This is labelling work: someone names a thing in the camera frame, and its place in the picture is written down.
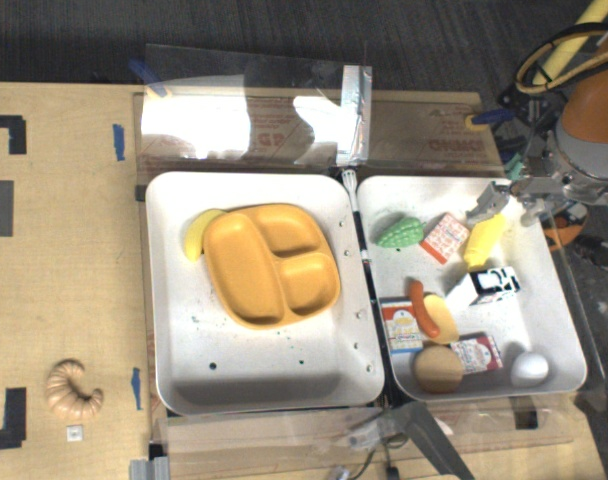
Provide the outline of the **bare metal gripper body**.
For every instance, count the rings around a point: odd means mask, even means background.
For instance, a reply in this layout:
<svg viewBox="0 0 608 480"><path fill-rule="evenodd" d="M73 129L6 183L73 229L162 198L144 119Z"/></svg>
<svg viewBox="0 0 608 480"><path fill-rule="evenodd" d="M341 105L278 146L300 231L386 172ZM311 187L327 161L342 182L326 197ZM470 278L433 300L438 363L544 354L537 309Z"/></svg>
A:
<svg viewBox="0 0 608 480"><path fill-rule="evenodd" d="M576 201L587 205L608 203L608 178L589 176L571 169L553 171L530 169L510 184L509 193L520 201Z"/></svg>

